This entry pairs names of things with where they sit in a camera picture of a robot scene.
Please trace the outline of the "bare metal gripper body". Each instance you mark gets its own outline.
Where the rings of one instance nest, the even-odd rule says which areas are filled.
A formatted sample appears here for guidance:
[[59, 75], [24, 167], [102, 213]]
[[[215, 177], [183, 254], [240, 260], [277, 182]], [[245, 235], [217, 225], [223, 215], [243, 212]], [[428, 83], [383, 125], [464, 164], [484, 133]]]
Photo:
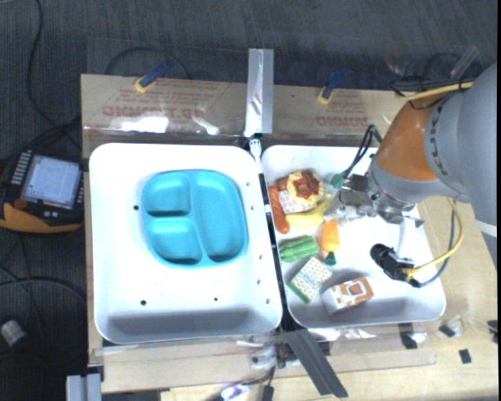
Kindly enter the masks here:
[[415, 207], [414, 203], [399, 200], [382, 189], [368, 175], [350, 175], [339, 192], [339, 200], [354, 207], [359, 216], [380, 216], [391, 224], [401, 224], [405, 213]]

